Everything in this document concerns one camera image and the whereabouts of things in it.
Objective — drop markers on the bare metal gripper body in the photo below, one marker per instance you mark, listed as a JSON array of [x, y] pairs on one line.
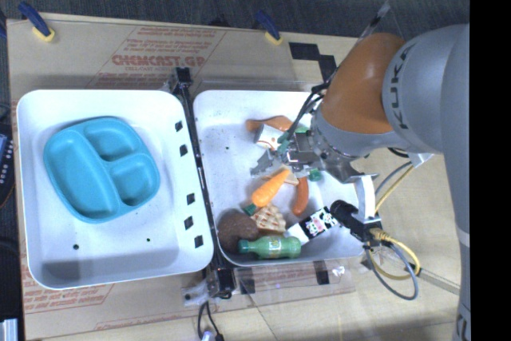
[[305, 151]]

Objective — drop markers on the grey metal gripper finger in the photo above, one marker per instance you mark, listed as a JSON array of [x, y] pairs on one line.
[[261, 168], [272, 156]]

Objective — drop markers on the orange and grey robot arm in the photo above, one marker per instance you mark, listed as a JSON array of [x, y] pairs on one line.
[[423, 92]]

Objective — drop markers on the white printed can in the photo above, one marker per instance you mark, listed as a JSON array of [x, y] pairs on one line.
[[266, 136]]

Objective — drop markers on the orange carrot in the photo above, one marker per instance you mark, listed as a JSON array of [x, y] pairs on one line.
[[269, 189]]

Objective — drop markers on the tan flat biscuit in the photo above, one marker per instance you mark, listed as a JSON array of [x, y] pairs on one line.
[[291, 180]]

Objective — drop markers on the white plastic tray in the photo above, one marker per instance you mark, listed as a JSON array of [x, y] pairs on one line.
[[159, 251], [227, 171]]

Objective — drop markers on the red sausage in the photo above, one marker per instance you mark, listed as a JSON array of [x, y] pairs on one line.
[[301, 197]]

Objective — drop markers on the tan waffle slice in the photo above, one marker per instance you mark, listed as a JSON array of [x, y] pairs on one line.
[[269, 219]]

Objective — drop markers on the thin black rod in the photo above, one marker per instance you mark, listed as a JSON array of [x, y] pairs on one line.
[[199, 175]]

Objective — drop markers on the brown round biscuit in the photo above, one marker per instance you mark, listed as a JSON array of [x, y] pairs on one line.
[[235, 229]]

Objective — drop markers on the black and white carton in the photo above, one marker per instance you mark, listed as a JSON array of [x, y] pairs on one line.
[[315, 225]]

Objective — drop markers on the green plastic bottle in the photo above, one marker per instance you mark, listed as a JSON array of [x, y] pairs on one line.
[[275, 247]]

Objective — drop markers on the blue divided plate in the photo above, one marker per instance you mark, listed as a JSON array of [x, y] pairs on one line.
[[100, 171]]

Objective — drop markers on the brown cardboard board red print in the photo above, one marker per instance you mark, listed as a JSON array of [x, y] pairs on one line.
[[120, 52]]

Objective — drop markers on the black cylinder on white bracket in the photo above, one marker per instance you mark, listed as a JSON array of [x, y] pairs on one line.
[[351, 217]]

